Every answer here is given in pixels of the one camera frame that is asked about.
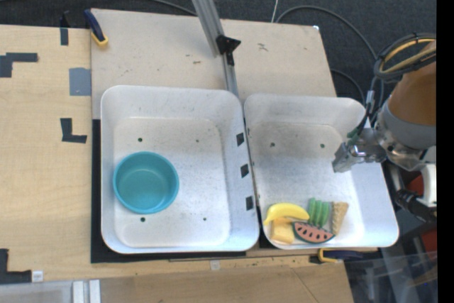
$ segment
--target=yellow banana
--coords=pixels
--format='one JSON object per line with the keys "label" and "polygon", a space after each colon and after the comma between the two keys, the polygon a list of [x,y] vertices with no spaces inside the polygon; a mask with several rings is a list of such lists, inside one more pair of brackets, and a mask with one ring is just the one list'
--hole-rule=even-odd
{"label": "yellow banana", "polygon": [[297,204],[282,202],[270,206],[267,211],[267,218],[263,221],[263,224],[268,225],[272,220],[277,219],[278,217],[292,217],[298,220],[308,220],[309,214]]}

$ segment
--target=teal bowl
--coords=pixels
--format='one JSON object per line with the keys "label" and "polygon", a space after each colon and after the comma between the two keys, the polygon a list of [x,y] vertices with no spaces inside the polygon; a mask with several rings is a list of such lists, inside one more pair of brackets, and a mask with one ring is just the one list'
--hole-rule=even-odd
{"label": "teal bowl", "polygon": [[176,169],[151,152],[130,154],[117,164],[113,190],[118,200],[137,214],[154,214],[175,200],[179,189]]}

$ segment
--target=black tape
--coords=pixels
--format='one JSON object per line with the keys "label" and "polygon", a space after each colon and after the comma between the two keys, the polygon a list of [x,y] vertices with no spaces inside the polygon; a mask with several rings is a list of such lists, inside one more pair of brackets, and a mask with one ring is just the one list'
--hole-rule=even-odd
{"label": "black tape", "polygon": [[7,56],[0,56],[0,77],[11,77],[13,74],[13,61]]}
{"label": "black tape", "polygon": [[249,166],[247,164],[244,164],[241,166],[241,178],[244,178],[249,174]]}
{"label": "black tape", "polygon": [[8,249],[0,249],[0,285],[31,282],[31,270],[24,272],[8,271]]}
{"label": "black tape", "polygon": [[60,28],[60,44],[61,45],[69,45],[70,39],[68,37],[68,29],[67,28]]}
{"label": "black tape", "polygon": [[0,77],[12,77],[13,62],[37,62],[37,53],[6,53],[0,56]]}
{"label": "black tape", "polygon": [[236,145],[240,146],[244,143],[244,133],[239,133],[236,135]]}
{"label": "black tape", "polygon": [[72,119],[71,118],[61,118],[60,123],[62,124],[62,132],[63,132],[62,141],[67,141],[70,143],[86,143],[87,142],[87,136],[72,135]]}
{"label": "black tape", "polygon": [[254,208],[254,199],[252,196],[246,197],[246,211]]}

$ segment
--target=watermelon slice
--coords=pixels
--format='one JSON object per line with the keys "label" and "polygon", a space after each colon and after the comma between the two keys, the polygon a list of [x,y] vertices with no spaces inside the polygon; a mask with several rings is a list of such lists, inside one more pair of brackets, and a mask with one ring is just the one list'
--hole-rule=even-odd
{"label": "watermelon slice", "polygon": [[308,224],[307,222],[297,221],[293,223],[295,236],[307,243],[325,243],[330,241],[335,235],[324,228]]}

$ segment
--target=metal bracket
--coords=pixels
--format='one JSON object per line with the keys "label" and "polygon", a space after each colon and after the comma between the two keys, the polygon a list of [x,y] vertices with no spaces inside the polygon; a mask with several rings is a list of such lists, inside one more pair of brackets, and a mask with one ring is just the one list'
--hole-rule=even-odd
{"label": "metal bracket", "polygon": [[233,61],[233,51],[240,45],[240,43],[240,40],[229,38],[222,34],[216,38],[216,44],[218,45],[219,52],[222,55],[226,55],[227,64],[230,66],[235,65],[235,62]]}

